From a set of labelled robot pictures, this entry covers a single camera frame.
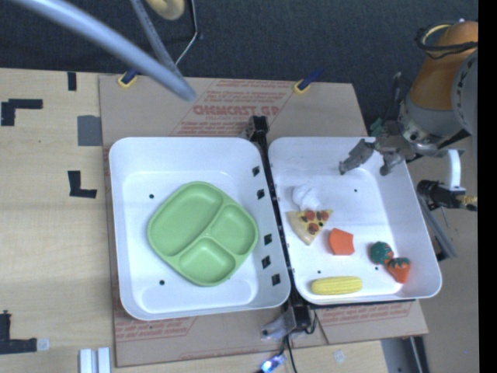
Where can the white crumpled lump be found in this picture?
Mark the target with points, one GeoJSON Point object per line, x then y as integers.
{"type": "Point", "coordinates": [305, 198]}

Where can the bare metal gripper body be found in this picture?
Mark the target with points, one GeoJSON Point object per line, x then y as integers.
{"type": "Point", "coordinates": [392, 143]}

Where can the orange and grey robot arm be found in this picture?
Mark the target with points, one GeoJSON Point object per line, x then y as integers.
{"type": "Point", "coordinates": [435, 80]}

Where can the white plastic tray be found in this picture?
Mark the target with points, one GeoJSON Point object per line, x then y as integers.
{"type": "Point", "coordinates": [132, 224]}
{"type": "Point", "coordinates": [388, 216]}

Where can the yellow corn cob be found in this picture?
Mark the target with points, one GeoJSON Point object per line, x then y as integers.
{"type": "Point", "coordinates": [336, 286]}

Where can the brown cardboard board red print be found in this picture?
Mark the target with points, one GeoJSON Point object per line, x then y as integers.
{"type": "Point", "coordinates": [229, 103]}

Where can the black cylinder on white bracket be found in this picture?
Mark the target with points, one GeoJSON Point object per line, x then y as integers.
{"type": "Point", "coordinates": [442, 194]}

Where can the toy pizza slice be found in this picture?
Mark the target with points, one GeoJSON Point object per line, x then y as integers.
{"type": "Point", "coordinates": [308, 225]}

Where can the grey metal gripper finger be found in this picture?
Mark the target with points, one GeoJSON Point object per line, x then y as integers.
{"type": "Point", "coordinates": [391, 162]}
{"type": "Point", "coordinates": [356, 156]}

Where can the orange carrot piece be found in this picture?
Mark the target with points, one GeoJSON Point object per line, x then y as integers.
{"type": "Point", "coordinates": [341, 242]}

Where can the green divided plate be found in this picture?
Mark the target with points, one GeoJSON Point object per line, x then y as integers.
{"type": "Point", "coordinates": [186, 224]}

